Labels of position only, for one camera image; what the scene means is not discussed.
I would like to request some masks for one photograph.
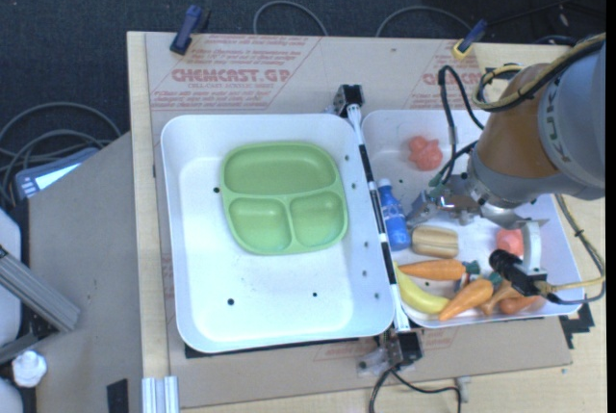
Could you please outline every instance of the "gray surface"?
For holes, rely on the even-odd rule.
[[[38,347],[41,412],[108,413],[107,386],[124,378],[130,411],[140,410],[133,192],[127,134],[31,199],[31,268],[81,309],[76,330]]]

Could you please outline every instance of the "yellow banana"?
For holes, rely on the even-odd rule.
[[[438,314],[449,303],[446,297],[432,295],[422,290],[415,281],[398,268],[398,263],[394,263],[394,268],[400,296],[407,305],[425,314]]]

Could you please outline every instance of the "blue bottle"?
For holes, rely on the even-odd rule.
[[[411,236],[406,228],[404,211],[392,193],[392,184],[389,179],[382,178],[377,185],[390,249],[403,250],[411,245]]]

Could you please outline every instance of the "wooden edge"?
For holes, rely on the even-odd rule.
[[[145,33],[127,34],[127,52],[143,376],[165,377],[169,375],[170,368],[156,185],[153,175],[154,150]]]

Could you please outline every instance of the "orange carrot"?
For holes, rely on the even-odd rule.
[[[490,299],[479,305],[479,307],[486,316],[491,316],[497,303],[504,298],[520,298],[522,296],[520,292],[511,286],[511,281],[504,279]]]
[[[439,321],[449,319],[488,301],[494,293],[492,281],[478,278],[462,288],[439,313]]]
[[[538,299],[538,295],[533,295],[532,297],[504,298],[499,302],[499,308],[503,314],[510,316],[511,314],[517,314],[527,309]]]
[[[460,279],[466,272],[466,266],[456,259],[435,259],[403,264],[399,269],[409,276],[436,281],[454,281]]]

